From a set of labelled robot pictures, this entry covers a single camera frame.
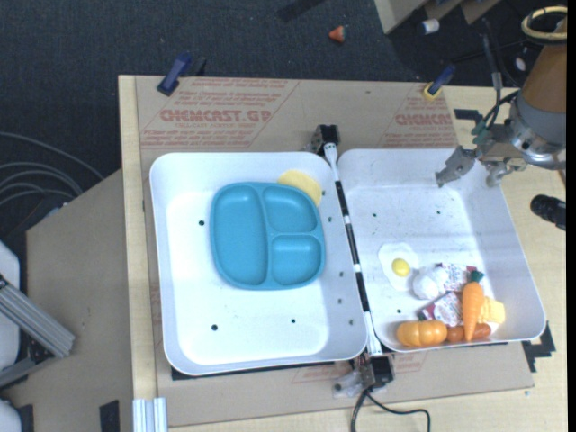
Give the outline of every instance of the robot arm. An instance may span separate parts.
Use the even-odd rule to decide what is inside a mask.
[[[535,19],[550,13],[565,14],[556,31],[537,32],[531,28]],[[566,168],[560,155],[566,149],[567,9],[558,6],[537,10],[522,22],[522,30],[531,41],[544,45],[528,79],[514,94],[500,98],[498,72],[490,63],[499,93],[497,103],[485,117],[478,114],[476,118],[472,130],[476,148],[457,148],[446,161],[446,168],[436,173],[440,187],[467,173],[475,160],[489,171],[488,185],[498,185],[503,176],[527,165]],[[510,103],[509,117],[504,124],[497,124],[503,103]]]

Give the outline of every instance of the metal bracket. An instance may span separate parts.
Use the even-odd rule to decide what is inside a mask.
[[[454,153],[445,162],[446,167],[436,173],[436,182],[438,187],[442,187],[451,181],[464,176],[474,166],[476,156],[473,150],[468,150],[462,146],[458,146]]]
[[[324,156],[324,144],[332,143],[337,146],[340,143],[340,133],[337,125],[318,125],[312,139],[304,150]]]
[[[0,371],[0,387],[13,383],[53,357],[64,358],[70,355],[74,335],[1,274],[0,312],[31,338],[28,357]]]
[[[355,397],[366,389],[380,390],[394,380],[392,367],[388,355],[370,357],[363,353],[355,359],[354,369],[350,373],[336,379],[332,395],[334,398]]]
[[[133,432],[167,432],[167,402],[164,397],[132,402]]]

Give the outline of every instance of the black cable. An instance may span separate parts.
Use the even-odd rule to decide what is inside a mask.
[[[39,146],[41,148],[50,150],[51,152],[54,152],[56,154],[61,155],[62,157],[66,157],[69,158],[70,160],[78,163],[80,166],[84,167],[85,169],[87,169],[88,171],[90,171],[92,174],[94,174],[96,177],[98,177],[98,179],[100,179],[101,181],[104,179],[104,177],[102,176],[102,174],[97,171],[96,169],[92,168],[90,165],[88,165],[87,163],[83,162],[82,160],[80,160],[79,158],[76,158],[70,154],[68,154],[67,152],[65,152],[64,150],[60,150],[59,148],[54,148],[48,144],[44,144],[43,142],[33,139],[33,138],[28,138],[26,136],[22,136],[20,134],[15,134],[15,133],[9,133],[6,131],[0,131],[0,137],[3,138],[8,138],[8,139],[12,139],[12,140],[22,140],[24,142],[28,142],[30,144],[34,144],[35,146]]]
[[[352,420],[350,421],[350,432],[356,432],[356,421],[358,419],[358,413],[360,412],[360,409],[362,408],[362,405],[364,404],[366,397],[368,399],[370,399],[374,405],[376,405],[376,406],[380,407],[381,409],[383,409],[384,411],[388,411],[389,413],[392,413],[392,414],[405,415],[405,414],[424,413],[426,415],[426,420],[427,420],[427,432],[430,432],[430,430],[432,428],[432,419],[431,419],[430,413],[428,412],[427,409],[418,408],[418,409],[409,409],[406,411],[401,411],[398,409],[388,408],[387,406],[382,405],[372,395],[370,395],[370,392],[368,391],[368,389],[365,389],[364,391],[362,391],[362,393],[358,396],[358,400],[356,401],[356,404],[354,406],[354,410],[352,411]]]
[[[486,30],[488,31],[488,37],[490,38],[490,42],[491,42],[492,46],[494,47],[494,54],[496,55],[496,62],[497,62],[497,65],[499,67],[499,71],[502,74],[504,74],[504,77],[506,77],[513,86],[515,86],[516,88],[520,88],[520,84],[508,72],[508,69],[506,68],[506,64],[504,63],[504,59],[502,58],[502,52],[500,49],[500,44],[498,42],[498,38],[494,35],[494,32],[492,31],[491,24],[488,22],[487,19],[483,19],[483,22],[484,22],[484,25],[486,26]]]
[[[501,98],[499,100],[499,103],[497,103],[496,105],[494,105],[494,107],[492,107],[488,113],[484,116],[483,120],[484,122],[487,122],[488,119],[490,119],[492,117],[492,119],[490,120],[492,123],[494,123],[496,121],[496,117],[498,116],[498,112],[500,111],[500,106],[503,105],[504,103],[509,103],[510,101],[512,101],[516,96],[518,95],[518,91],[514,91],[506,96],[504,96],[503,98]]]
[[[519,46],[523,46],[523,45],[536,46],[530,40],[522,39],[522,40],[511,41],[510,43],[506,43],[504,45],[501,45],[500,48],[501,49],[513,48],[513,47],[516,47],[518,45]],[[457,58],[452,58],[452,59],[450,59],[450,62],[452,64],[460,64],[461,62],[476,59],[476,58],[479,58],[480,56],[484,56],[484,55],[485,55],[485,51],[482,49],[480,51],[475,51],[474,53],[463,54],[462,56],[458,56]]]
[[[366,393],[366,397],[368,397],[373,403],[374,405],[382,408],[384,411],[388,411],[389,413],[393,413],[393,414],[400,414],[400,415],[404,415],[404,414],[414,414],[414,413],[424,413],[426,415],[426,420],[427,420],[427,427],[426,430],[427,432],[430,432],[431,426],[432,426],[432,419],[430,418],[430,413],[428,413],[427,409],[423,409],[423,408],[418,408],[418,409],[409,409],[407,411],[400,411],[397,409],[392,409],[392,408],[388,408],[384,405],[382,405],[377,399],[375,399],[372,395],[370,395],[370,393],[368,391],[365,392]]]
[[[368,391],[362,391],[358,396],[358,400],[356,401],[356,405],[354,406],[354,410],[352,411],[352,420],[350,421],[350,432],[356,432],[356,420],[358,419],[358,413],[362,408],[362,404],[364,400],[366,400],[366,395],[368,395]]]
[[[486,129],[489,130],[496,121],[496,117],[498,116],[498,112],[500,111],[500,100],[501,100],[500,90],[502,89],[502,78],[500,76],[500,72],[498,71],[498,65],[496,63],[496,59],[492,54],[489,37],[487,34],[484,34],[482,36],[482,46],[484,47],[486,59],[488,60],[488,65],[490,67],[490,72],[492,74],[492,83],[494,85],[494,89],[496,90],[496,105],[494,106],[495,109],[494,112],[492,113],[492,118],[490,122],[486,125]]]

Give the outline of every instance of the white tray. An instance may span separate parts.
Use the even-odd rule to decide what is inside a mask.
[[[20,288],[20,261],[0,241],[0,273],[12,286]],[[0,371],[16,361],[20,348],[20,328],[4,314],[0,314]]]
[[[537,338],[545,312],[500,187],[488,187],[476,165],[461,179],[438,188],[452,149],[354,149],[338,161],[362,266],[374,330],[388,348],[410,351],[395,331],[427,304],[384,274],[378,252],[404,244],[420,266],[476,266],[484,291],[504,302],[506,321],[488,341]]]
[[[210,207],[224,185],[276,182],[289,169],[320,183],[326,242],[320,277],[302,288],[246,290],[212,260]],[[308,152],[172,153],[155,161],[150,188],[157,238],[164,349],[170,364],[204,375],[347,360],[366,329],[347,234],[328,163]]]

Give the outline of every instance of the black carpet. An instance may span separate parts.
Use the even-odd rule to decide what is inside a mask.
[[[507,59],[524,39],[521,20],[550,5],[567,0],[503,0],[485,15]],[[459,8],[428,36],[416,31],[423,10],[384,35],[374,0],[0,0],[0,14],[0,131],[102,176],[121,164],[118,75],[165,75],[185,50],[207,59],[209,77],[427,82],[456,60],[453,85],[491,85],[486,26],[468,25]],[[328,38],[340,24],[341,45]],[[67,157],[0,136],[0,239],[16,250],[22,231],[66,198],[47,201],[30,184],[75,194],[52,175],[8,179],[25,168],[5,165],[21,162],[55,167],[82,190],[98,182]]]

